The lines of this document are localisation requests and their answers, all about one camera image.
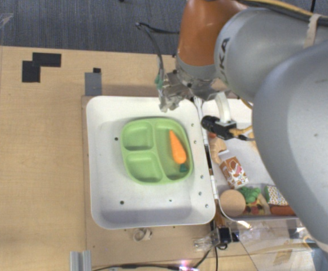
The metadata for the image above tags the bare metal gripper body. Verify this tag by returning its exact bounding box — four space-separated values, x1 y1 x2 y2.
161 69 218 99

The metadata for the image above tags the orange carrot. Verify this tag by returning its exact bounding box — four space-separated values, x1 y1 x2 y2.
168 130 189 173

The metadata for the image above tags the thin black and white rod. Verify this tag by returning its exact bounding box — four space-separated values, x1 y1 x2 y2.
194 96 220 229

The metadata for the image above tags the tan toy bread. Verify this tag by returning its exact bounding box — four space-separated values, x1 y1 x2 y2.
208 137 228 164

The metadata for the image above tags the green divided plate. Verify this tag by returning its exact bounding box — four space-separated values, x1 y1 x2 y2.
120 117 194 186

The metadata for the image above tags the white plastic tray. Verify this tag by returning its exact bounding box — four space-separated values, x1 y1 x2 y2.
85 95 217 230
202 97 298 222

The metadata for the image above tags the brown and white carton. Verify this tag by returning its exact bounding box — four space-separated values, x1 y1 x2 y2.
219 156 250 190

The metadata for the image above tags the round tan biscuit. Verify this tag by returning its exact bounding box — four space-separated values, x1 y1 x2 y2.
219 189 247 217

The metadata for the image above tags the green broccoli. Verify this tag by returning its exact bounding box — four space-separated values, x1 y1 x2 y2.
238 186 262 204

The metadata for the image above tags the slice of pizza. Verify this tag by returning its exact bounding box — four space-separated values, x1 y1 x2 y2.
242 194 271 217

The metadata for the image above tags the white patterned packet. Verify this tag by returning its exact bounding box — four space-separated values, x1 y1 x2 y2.
263 185 290 207

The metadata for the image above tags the red sausage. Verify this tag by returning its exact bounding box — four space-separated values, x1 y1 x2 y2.
268 204 296 217

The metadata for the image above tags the black cylinder on white bracket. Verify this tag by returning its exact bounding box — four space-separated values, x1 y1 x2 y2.
200 91 238 141

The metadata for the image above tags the black block with thin wires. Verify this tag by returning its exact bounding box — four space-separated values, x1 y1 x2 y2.
218 226 233 248

